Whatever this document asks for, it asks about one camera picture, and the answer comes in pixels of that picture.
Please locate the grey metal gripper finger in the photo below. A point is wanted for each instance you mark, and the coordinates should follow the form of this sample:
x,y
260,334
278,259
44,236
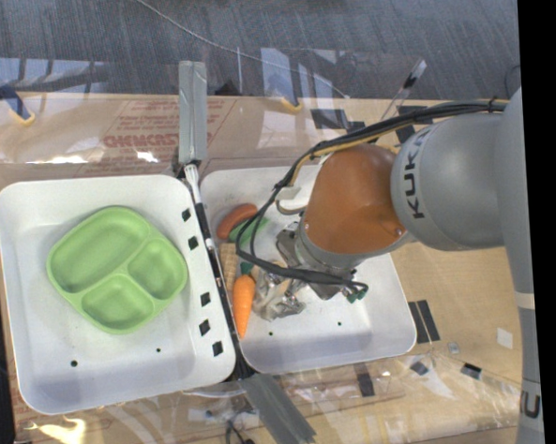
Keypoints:
x,y
265,296
293,303

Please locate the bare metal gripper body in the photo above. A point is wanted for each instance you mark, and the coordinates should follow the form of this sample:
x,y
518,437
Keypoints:
x,y
288,246

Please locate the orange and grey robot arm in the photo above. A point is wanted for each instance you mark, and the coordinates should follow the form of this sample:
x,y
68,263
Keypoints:
x,y
449,182

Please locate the orange toy carrot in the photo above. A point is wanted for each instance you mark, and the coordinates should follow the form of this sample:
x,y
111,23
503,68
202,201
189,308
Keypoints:
x,y
243,303

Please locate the green toy vegetable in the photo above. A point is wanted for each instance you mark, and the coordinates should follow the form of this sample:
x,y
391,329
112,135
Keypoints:
x,y
246,232

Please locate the white plastic tray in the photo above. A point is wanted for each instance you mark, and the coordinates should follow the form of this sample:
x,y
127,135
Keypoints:
x,y
323,340
32,278

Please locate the tan toy biscuit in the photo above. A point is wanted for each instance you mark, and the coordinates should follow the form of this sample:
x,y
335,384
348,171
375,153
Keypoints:
x,y
229,264

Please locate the brown toy sausage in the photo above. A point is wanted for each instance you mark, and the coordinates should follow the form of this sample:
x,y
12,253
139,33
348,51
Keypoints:
x,y
234,219

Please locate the thin black and white rod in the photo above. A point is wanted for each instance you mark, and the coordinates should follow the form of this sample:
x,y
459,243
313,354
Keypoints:
x,y
204,221

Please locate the green divided plate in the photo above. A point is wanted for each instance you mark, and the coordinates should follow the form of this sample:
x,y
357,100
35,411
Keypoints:
x,y
106,255

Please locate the brown cardboard board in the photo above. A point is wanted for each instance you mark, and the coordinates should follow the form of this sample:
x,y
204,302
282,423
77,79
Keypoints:
x,y
460,275

